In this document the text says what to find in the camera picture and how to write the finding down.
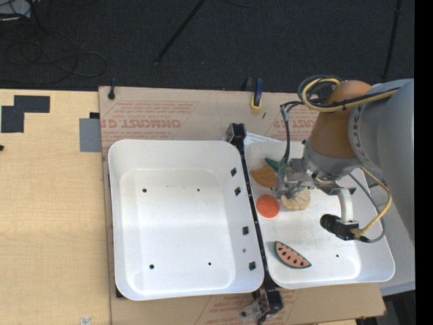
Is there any white paper label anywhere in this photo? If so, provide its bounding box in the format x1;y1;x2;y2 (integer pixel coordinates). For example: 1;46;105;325
246;132;282;145

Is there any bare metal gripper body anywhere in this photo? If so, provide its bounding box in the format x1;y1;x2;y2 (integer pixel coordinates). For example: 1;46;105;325
282;157;321;189

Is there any black block with thin wires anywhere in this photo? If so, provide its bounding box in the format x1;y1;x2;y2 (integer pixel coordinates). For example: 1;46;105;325
225;123;247;145
263;289;284;315

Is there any thin black rod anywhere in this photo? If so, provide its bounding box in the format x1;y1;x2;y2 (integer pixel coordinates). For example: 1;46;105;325
236;137;275;295

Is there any brown cardboard board red print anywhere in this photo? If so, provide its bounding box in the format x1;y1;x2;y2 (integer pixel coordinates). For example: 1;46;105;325
97;85;387;325

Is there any beige ridged shell pastry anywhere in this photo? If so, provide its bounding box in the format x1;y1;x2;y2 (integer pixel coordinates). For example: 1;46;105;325
279;186;311;212

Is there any orange ball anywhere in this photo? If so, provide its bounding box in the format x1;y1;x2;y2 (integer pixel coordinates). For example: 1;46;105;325
256;194;281;219

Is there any white plastic tray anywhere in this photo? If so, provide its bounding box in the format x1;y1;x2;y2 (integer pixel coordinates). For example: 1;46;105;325
244;140;396;290
108;139;265;301

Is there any watermelon slice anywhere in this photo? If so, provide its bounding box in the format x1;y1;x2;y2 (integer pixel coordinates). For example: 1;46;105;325
273;240;313;269

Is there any black cylinder on white bracket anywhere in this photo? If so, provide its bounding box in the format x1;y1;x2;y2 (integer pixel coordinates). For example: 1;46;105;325
319;187;360;242

